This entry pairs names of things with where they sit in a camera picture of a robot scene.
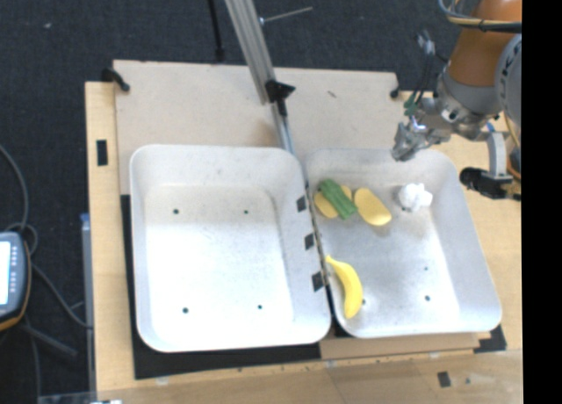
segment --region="aluminum rail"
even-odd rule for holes
[[[225,3],[259,98],[262,104],[273,103],[276,99],[268,93],[266,84],[272,81],[276,82],[277,79],[263,37],[262,25],[256,13],[254,0],[225,0]],[[278,142],[282,148],[294,154],[289,122],[285,112],[280,111],[280,107],[284,108],[280,105],[271,107]]]

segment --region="yellow banana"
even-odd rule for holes
[[[343,314],[345,318],[353,318],[363,305],[363,286],[355,269],[348,263],[337,261],[332,256],[326,256],[340,279],[344,291]]]

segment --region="plastic tray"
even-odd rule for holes
[[[327,265],[340,325],[361,338],[484,332],[500,322],[501,305],[452,162],[426,150],[395,162],[388,149],[324,149],[306,160],[310,193],[330,177],[352,190],[367,187],[393,215],[382,227],[359,214],[347,220],[314,216],[324,255],[348,262],[359,274],[364,304],[347,320],[343,291]],[[403,210],[405,184],[423,183],[430,207]]]
[[[130,162],[140,336],[163,352],[319,341],[331,324],[305,179],[279,148],[150,145]]]

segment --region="dark floor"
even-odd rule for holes
[[[241,63],[222,0],[216,0],[227,62]],[[277,67],[392,71],[412,89],[422,71],[414,34],[427,29],[448,55],[458,29],[436,0],[255,0],[264,17],[313,6],[264,28]],[[214,61],[206,0],[0,0],[0,145],[29,189],[33,256],[83,316],[81,214],[88,211],[83,85],[114,59]],[[18,181],[0,158],[0,228],[21,219]],[[84,329],[33,276],[27,316],[78,351],[69,357],[37,343],[41,393],[88,388]],[[0,334],[0,403],[34,402],[36,363],[20,328]]]

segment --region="cable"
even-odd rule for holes
[[[47,277],[47,275],[35,264],[32,263],[32,269],[33,272],[35,274],[37,274],[37,276],[39,276],[43,282],[47,285],[47,287],[51,290],[51,292],[53,293],[53,295],[57,298],[57,300],[59,301],[59,304],[61,304],[62,308],[64,309],[64,311],[68,314],[68,316],[74,320],[74,322],[76,324],[78,324],[79,326],[82,326],[83,328],[86,329],[92,329],[91,326],[89,326],[88,324],[86,324],[84,321],[82,321],[72,310],[72,308],[70,308],[70,306],[67,304],[67,302],[64,300],[64,298],[61,296],[61,294],[59,293],[59,291],[56,289],[56,287],[54,286],[54,284],[51,282],[51,280]]]
[[[27,315],[24,315],[24,322],[29,329],[33,329],[32,324],[30,323],[29,317]],[[37,349],[37,343],[35,342],[35,338],[33,336],[30,336],[29,339],[31,341],[32,352],[33,352],[33,367],[35,369],[35,388],[37,393],[37,399],[39,399],[41,396],[41,389],[43,388],[42,379],[41,379],[42,377],[41,362],[39,359],[39,350]]]
[[[521,173],[514,168],[513,163],[511,163],[511,159],[509,159],[509,157],[508,157],[508,171],[515,179],[521,182]]]
[[[64,354],[67,354],[68,356],[76,357],[78,355],[78,351],[76,351],[73,348],[70,348],[64,343],[59,342],[58,340],[55,340],[53,337],[50,337],[49,335],[43,334],[42,332],[38,331],[36,328],[32,328],[29,322],[26,320],[25,322],[20,323],[18,325],[18,329],[23,330],[28,335],[32,336],[34,339],[39,340],[40,342],[43,342],[44,344],[52,348],[55,348],[56,350]]]
[[[16,174],[16,177],[18,178],[18,181],[19,181],[19,186],[20,186],[21,191],[22,191],[22,196],[23,196],[23,199],[24,199],[24,212],[23,212],[23,216],[21,218],[21,222],[16,224],[16,225],[11,225],[10,227],[14,228],[14,227],[19,226],[19,232],[23,233],[24,229],[27,226],[27,217],[29,215],[29,193],[27,192],[27,185],[25,184],[24,175],[22,175],[21,170],[19,169],[18,165],[13,160],[10,153],[8,153],[8,151],[6,151],[1,144],[0,144],[0,153],[2,154],[4,159],[10,164],[11,169]]]
[[[503,113],[503,116],[506,120],[506,126],[508,127],[508,131],[509,131],[509,135],[511,136],[511,139],[513,140],[515,146],[520,148],[521,143],[519,143],[519,138],[517,137],[517,134],[515,133],[515,129],[513,128],[513,125],[511,124],[511,121],[509,120],[509,117],[505,114],[505,112]]]
[[[429,79],[431,78],[431,72],[433,71],[433,60],[436,56],[436,50],[433,40],[431,40],[428,32],[425,30],[416,34],[415,40],[418,42],[418,45],[420,45],[420,48],[423,50],[425,55],[421,79],[416,85],[413,94],[413,96],[417,96],[414,99],[414,102],[418,105],[422,101],[423,94],[429,88]]]
[[[4,332],[2,332],[0,334],[0,348],[2,348],[2,345],[4,343],[6,343],[6,340],[8,339],[8,334],[10,333],[9,329],[6,329]]]
[[[444,0],[438,0],[439,8],[445,17],[453,24],[465,28],[480,29],[483,32],[510,32],[520,33],[522,22],[484,20],[482,18],[470,17],[465,12],[465,5],[468,0],[450,0],[450,5],[445,5]]]
[[[18,226],[19,226],[18,223],[13,223],[13,224],[9,225],[5,229],[5,231],[6,232],[12,231]],[[37,233],[37,229],[35,229],[35,227],[33,227],[30,224],[25,225],[24,233],[22,234],[23,238],[25,238],[25,231],[29,232],[33,236],[33,243],[31,245],[31,247],[29,246],[29,244],[27,242],[25,242],[25,244],[27,245],[27,251],[29,252],[29,256],[31,257],[31,256],[33,256],[33,254],[37,250],[37,247],[39,246],[39,234]]]

